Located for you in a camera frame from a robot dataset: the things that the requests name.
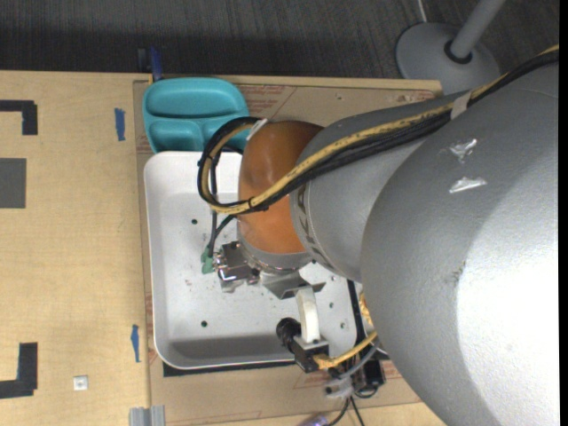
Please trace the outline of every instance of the white square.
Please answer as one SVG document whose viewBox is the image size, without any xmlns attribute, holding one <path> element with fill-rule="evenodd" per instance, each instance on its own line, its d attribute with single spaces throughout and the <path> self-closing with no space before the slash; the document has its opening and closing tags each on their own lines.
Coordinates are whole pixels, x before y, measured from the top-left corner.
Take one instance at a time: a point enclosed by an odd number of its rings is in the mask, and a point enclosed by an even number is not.
<svg viewBox="0 0 568 426">
<path fill-rule="evenodd" d="M 89 376 L 76 375 L 73 377 L 73 389 L 75 391 L 83 391 L 89 389 Z"/>
</svg>

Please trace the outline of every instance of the metal pole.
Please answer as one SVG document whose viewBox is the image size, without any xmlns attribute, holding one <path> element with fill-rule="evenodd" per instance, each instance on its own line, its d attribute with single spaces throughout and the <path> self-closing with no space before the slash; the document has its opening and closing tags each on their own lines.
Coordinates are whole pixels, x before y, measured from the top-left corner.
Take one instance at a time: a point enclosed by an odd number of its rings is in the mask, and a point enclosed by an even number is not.
<svg viewBox="0 0 568 426">
<path fill-rule="evenodd" d="M 457 59 L 466 59 L 487 26 L 506 0 L 480 0 L 460 32 L 452 41 L 450 52 Z"/>
</svg>

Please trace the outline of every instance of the round metal base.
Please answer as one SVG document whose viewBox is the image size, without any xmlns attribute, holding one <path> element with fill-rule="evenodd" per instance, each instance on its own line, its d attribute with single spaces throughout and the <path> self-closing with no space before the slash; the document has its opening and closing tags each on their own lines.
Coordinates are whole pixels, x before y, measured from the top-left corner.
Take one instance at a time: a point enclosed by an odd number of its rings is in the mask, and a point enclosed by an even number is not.
<svg viewBox="0 0 568 426">
<path fill-rule="evenodd" d="M 450 59 L 446 44 L 459 28 L 447 24 L 423 23 L 410 27 L 398 39 L 398 69 L 406 79 L 434 79 L 442 83 L 445 94 L 470 90 L 489 83 L 500 75 L 495 58 L 478 43 L 471 60 L 461 64 Z"/>
</svg>

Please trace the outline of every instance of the wooden table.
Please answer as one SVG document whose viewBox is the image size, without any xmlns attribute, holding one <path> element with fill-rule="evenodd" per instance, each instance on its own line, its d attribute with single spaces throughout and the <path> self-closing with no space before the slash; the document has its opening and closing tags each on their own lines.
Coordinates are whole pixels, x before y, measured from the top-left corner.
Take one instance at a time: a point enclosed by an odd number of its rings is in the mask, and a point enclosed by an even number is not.
<svg viewBox="0 0 568 426">
<path fill-rule="evenodd" d="M 417 81 L 226 78 L 255 112 L 321 124 L 377 108 L 378 98 L 380 107 L 394 106 L 439 91 Z M 26 166 L 25 208 L 0 208 L 0 394 L 16 386 L 20 344 L 37 345 L 36 389 L 0 398 L 0 423 L 125 425 L 132 407 L 165 404 L 168 424 L 177 426 L 276 425 L 337 409 L 321 380 L 296 367 L 163 377 L 146 332 L 151 290 L 139 213 L 138 176 L 150 155 L 139 109 L 147 79 L 0 72 L 0 100 L 34 101 L 38 122 L 36 135 L 23 135 L 22 114 L 0 112 L 0 160 Z M 85 375 L 88 389 L 76 390 L 75 377 Z M 402 379 L 389 385 L 413 394 Z M 239 398 L 224 399 L 220 388 Z M 361 404 L 369 407 L 363 415 L 368 424 L 442 424 L 415 395 L 406 398 L 385 390 Z M 400 402 L 412 404 L 380 406 Z"/>
</svg>

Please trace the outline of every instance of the dark floor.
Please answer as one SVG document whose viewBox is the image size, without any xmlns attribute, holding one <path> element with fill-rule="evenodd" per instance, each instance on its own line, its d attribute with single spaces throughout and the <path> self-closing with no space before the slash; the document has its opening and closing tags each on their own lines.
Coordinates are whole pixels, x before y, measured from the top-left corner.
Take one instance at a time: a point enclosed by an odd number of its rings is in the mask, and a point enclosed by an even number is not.
<svg viewBox="0 0 568 426">
<path fill-rule="evenodd" d="M 460 25 L 478 0 L 422 0 Z M 558 43 L 560 0 L 508 0 L 483 42 L 508 70 Z M 418 0 L 0 0 L 0 69 L 137 71 L 153 45 L 188 74 L 399 77 Z"/>
</svg>

